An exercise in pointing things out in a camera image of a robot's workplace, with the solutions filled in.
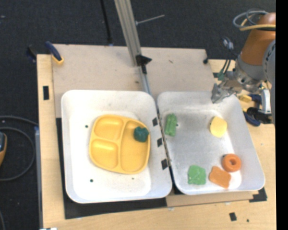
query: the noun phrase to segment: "yellow round object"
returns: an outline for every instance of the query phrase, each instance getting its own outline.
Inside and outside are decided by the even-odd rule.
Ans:
[[[137,141],[134,130],[147,128],[142,122],[119,115],[103,115],[94,123],[89,154],[100,168],[124,173],[141,172],[147,165],[150,152],[150,135],[145,142]]]
[[[227,122],[218,116],[215,116],[210,123],[210,132],[215,137],[222,137],[227,130]]]

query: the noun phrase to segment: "dark carpet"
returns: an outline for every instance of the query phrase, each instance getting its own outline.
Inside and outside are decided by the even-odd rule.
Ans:
[[[114,0],[104,0],[115,46],[125,46]],[[210,58],[225,58],[219,44],[229,37],[239,52],[248,32],[232,25],[233,18],[251,8],[276,11],[276,0],[131,0],[141,46],[204,48]],[[26,56],[32,45],[47,53],[44,43],[106,45],[107,32],[99,0],[0,0],[0,115],[38,122],[36,65]],[[33,125],[6,121],[34,139]],[[30,143],[7,132],[8,152],[0,177],[10,177],[30,162]],[[24,176],[0,182],[0,209],[7,230],[37,230],[36,163]]]

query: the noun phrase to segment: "orange donut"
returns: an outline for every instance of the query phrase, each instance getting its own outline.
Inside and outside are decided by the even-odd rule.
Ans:
[[[236,154],[227,154],[222,159],[223,169],[227,172],[235,172],[241,168],[241,160]]]

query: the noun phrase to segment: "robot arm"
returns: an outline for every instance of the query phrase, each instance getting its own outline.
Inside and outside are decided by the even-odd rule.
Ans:
[[[254,23],[252,19],[256,15],[261,18]],[[246,19],[237,25],[236,20],[242,16],[246,16]],[[240,30],[251,32],[236,59],[233,71],[226,71],[222,82],[214,84],[211,100],[218,103],[232,94],[240,93],[242,89],[262,94],[262,82],[268,81],[272,84],[270,105],[275,124],[276,13],[250,10],[238,15],[233,23]]]

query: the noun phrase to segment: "green block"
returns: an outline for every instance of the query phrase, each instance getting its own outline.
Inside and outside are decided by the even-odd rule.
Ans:
[[[167,123],[165,125],[165,134],[169,136],[175,136],[176,135],[176,124],[177,124],[177,118],[174,114],[169,114],[167,116]]]
[[[191,165],[188,171],[188,184],[206,184],[206,170],[197,165]]]
[[[149,134],[149,132],[148,132],[147,128],[137,127],[134,129],[133,137],[135,140],[137,140],[139,142],[146,142],[148,134]]]

